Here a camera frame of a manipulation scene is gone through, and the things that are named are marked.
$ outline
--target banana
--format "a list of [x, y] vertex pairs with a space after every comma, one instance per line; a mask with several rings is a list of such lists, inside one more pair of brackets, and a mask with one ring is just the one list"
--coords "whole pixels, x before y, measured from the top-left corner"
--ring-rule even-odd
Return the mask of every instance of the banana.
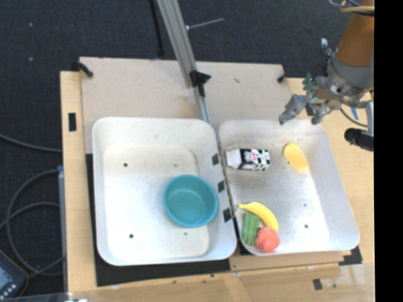
[[238, 208], [248, 210], [249, 212], [258, 215], [266, 226], [278, 232], [277, 218], [265, 205], [254, 201], [248, 204], [238, 204]]

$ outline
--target green cucumber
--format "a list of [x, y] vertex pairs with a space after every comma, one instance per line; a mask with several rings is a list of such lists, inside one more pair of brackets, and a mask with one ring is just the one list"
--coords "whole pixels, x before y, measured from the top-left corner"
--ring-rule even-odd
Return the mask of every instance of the green cucumber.
[[249, 246], [254, 245], [254, 241], [258, 234], [259, 222], [259, 216], [250, 212], [244, 214], [244, 224], [242, 226], [241, 236], [245, 244], [248, 244]]

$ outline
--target metal pole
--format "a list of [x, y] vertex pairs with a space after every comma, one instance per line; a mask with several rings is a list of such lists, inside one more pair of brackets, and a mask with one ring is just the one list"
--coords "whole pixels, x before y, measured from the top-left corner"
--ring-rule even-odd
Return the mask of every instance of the metal pole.
[[[191, 49], [186, 25], [183, 21], [178, 0], [157, 0], [161, 10], [169, 39], [171, 41], [176, 59], [182, 71], [183, 79], [187, 87], [194, 87], [190, 73], [197, 71], [195, 57]], [[200, 95], [199, 88], [195, 89], [196, 100], [200, 110], [201, 118], [211, 123], [208, 115], [204, 96]]]

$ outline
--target blue plate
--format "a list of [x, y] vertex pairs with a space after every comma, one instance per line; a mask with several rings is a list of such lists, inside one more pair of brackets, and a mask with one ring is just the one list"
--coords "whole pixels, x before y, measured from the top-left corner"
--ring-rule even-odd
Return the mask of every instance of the blue plate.
[[182, 227], [201, 227], [210, 223], [219, 206], [213, 187], [190, 174], [172, 178], [164, 188], [163, 201], [168, 217]]

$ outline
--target black clip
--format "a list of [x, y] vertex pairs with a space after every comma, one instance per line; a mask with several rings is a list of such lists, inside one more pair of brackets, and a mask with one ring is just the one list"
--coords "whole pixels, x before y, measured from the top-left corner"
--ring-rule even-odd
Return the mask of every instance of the black clip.
[[197, 70], [192, 70], [190, 72], [190, 79], [193, 87], [198, 87], [199, 95], [205, 97], [206, 93], [204, 91], [204, 84], [212, 78], [210, 75], [203, 74]]
[[91, 72], [87, 66], [85, 66], [82, 62], [73, 62], [71, 64], [71, 70], [73, 72], [79, 72], [80, 70], [82, 70], [84, 73], [87, 74], [88, 77], [92, 77], [94, 76], [94, 73]]

